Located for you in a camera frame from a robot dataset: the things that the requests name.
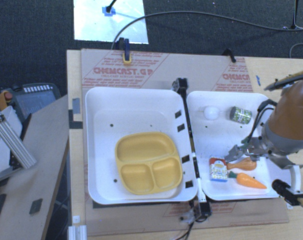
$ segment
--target yellow divided plate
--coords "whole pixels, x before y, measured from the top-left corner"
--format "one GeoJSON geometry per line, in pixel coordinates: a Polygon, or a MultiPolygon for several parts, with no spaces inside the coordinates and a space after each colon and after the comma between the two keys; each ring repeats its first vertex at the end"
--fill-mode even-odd
{"type": "Polygon", "coordinates": [[[136,133],[121,138],[115,147],[115,157],[121,182],[133,194],[171,190],[182,181],[176,146],[162,132],[136,133]]]}

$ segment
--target white egg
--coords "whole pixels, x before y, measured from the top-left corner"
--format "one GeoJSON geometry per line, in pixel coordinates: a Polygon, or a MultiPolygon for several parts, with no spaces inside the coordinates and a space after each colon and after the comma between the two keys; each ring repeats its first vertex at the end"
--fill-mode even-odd
{"type": "Polygon", "coordinates": [[[207,106],[203,114],[207,120],[216,120],[220,116],[220,110],[215,106],[207,106]]]}

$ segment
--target can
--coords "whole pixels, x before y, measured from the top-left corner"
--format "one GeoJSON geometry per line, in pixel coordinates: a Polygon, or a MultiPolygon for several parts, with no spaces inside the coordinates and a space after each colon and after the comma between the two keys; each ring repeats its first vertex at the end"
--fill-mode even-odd
{"type": "Polygon", "coordinates": [[[247,125],[252,119],[252,112],[240,107],[233,106],[229,115],[230,120],[247,125]]]}

